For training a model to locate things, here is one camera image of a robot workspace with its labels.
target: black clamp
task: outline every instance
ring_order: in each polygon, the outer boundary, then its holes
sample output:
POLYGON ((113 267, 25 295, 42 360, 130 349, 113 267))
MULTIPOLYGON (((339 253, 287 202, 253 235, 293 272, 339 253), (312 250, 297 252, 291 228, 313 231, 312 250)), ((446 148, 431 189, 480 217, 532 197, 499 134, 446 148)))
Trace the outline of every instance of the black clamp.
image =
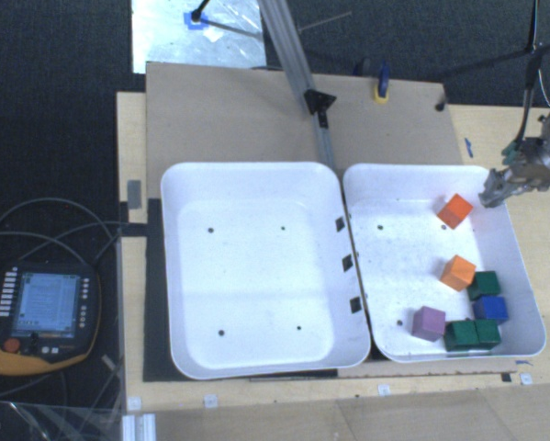
POLYGON ((305 101, 308 104, 309 113, 318 113, 320 127, 323 129, 329 128, 326 111, 333 104, 333 102, 336 101, 336 96, 327 95, 310 88, 303 94, 303 97, 305 97, 305 101))

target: white tray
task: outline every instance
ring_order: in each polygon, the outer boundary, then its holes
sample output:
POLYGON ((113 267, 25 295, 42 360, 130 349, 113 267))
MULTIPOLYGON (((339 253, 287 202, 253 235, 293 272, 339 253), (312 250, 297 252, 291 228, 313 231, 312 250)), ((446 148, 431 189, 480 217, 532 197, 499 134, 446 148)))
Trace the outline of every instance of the white tray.
POLYGON ((532 356, 544 348, 544 324, 507 207, 485 209, 478 200, 487 175, 475 166, 357 164, 346 171, 344 194, 373 336, 390 359, 532 356), (454 193, 474 209, 451 230, 436 213, 454 193), (445 311, 447 321, 474 318, 466 291, 439 281, 455 254, 477 271, 497 272, 510 318, 499 326, 502 343, 490 351, 448 353, 442 339, 432 343, 410 334, 422 305, 445 311))
POLYGON ((171 352, 181 372, 215 379, 366 358, 370 333, 329 168, 177 164, 161 190, 171 352))

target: orange cube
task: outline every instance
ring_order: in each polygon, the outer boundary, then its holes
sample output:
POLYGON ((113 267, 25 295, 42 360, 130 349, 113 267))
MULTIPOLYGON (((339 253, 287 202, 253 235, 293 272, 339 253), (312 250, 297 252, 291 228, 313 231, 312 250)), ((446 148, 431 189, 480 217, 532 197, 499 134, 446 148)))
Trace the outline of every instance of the orange cube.
POLYGON ((477 269, 476 265, 455 254, 454 258, 446 263, 440 280, 446 286, 461 291, 473 282, 475 269, 477 269))
POLYGON ((473 210, 472 204, 455 194, 452 199, 438 212, 438 217, 451 229, 458 227, 465 217, 473 210))

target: button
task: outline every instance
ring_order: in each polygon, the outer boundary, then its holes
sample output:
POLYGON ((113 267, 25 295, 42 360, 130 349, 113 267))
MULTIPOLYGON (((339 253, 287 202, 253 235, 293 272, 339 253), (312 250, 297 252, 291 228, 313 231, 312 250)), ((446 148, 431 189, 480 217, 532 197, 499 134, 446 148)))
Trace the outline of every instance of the button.
POLYGON ((3 343, 3 349, 7 353, 17 353, 21 346, 21 342, 17 338, 7 338, 3 343))

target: block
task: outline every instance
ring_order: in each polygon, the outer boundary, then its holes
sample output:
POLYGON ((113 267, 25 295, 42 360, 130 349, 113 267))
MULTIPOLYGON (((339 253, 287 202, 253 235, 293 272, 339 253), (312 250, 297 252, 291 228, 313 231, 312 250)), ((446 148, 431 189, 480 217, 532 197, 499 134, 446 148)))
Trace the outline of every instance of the block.
POLYGON ((470 214, 471 210, 473 210, 473 205, 462 196, 455 194, 438 212, 438 217, 448 227, 455 229, 470 214))
POLYGON ((491 349, 501 343, 499 327, 494 320, 475 320, 477 328, 478 347, 491 349))
POLYGON ((446 286, 461 291, 473 282, 475 269, 477 269, 476 265, 455 254, 454 258, 446 263, 440 280, 446 286))
POLYGON ((505 299, 501 296, 482 296, 473 302, 475 319, 494 320, 503 323, 509 319, 505 299))
POLYGON ((446 312, 423 306, 413 314, 411 334, 417 338, 435 342, 443 337, 446 326, 446 312))
POLYGON ((477 271, 472 284, 466 290, 471 300, 477 300, 481 296, 497 296, 501 293, 495 271, 477 271))
POLYGON ((478 348, 477 327, 472 320, 449 322, 443 336, 447 351, 468 351, 478 348))

